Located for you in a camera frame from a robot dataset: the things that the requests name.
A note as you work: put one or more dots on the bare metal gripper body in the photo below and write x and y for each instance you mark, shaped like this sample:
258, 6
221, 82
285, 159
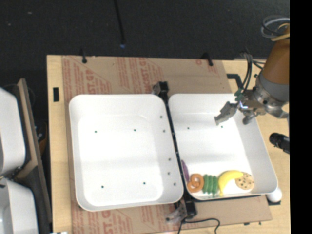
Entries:
258, 103

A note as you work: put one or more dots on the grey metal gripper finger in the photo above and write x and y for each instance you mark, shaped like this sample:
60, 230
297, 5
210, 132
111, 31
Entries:
225, 113
248, 118

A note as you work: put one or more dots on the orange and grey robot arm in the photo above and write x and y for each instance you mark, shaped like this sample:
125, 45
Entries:
276, 64

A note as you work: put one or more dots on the white plastic tray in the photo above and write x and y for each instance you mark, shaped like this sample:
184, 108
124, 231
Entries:
212, 145
122, 152

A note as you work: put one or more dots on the chocolate chip biscuit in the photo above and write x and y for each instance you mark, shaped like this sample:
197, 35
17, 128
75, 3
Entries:
245, 181

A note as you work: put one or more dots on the yellow banana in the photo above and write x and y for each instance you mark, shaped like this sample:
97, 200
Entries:
225, 178

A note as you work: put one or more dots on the purple eggplant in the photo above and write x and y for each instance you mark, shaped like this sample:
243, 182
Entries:
185, 170

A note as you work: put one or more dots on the green pea pods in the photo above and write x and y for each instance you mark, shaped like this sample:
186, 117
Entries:
210, 184

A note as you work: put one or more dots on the orange pretzel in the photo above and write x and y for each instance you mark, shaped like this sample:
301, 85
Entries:
192, 186

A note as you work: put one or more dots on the white rounded object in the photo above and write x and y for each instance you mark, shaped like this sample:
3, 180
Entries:
274, 195

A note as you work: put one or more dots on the brown cardboard board red print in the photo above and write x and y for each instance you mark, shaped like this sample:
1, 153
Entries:
136, 74

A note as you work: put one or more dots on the black cylinder on white bracket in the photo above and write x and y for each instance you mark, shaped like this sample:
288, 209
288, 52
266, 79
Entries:
280, 141

